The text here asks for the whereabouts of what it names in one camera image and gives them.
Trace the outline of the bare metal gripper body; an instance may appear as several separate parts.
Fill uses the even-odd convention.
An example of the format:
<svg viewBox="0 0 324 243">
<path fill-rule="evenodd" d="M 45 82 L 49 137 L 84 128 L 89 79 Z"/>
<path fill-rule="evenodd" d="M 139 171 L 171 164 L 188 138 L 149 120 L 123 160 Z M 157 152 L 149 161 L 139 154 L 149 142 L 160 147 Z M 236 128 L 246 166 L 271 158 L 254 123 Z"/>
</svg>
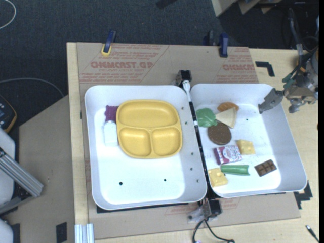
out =
<svg viewBox="0 0 324 243">
<path fill-rule="evenodd" d="M 284 87 L 287 99 L 300 104 L 313 104 L 318 100 L 318 74 L 301 72 L 291 78 Z"/>
</svg>

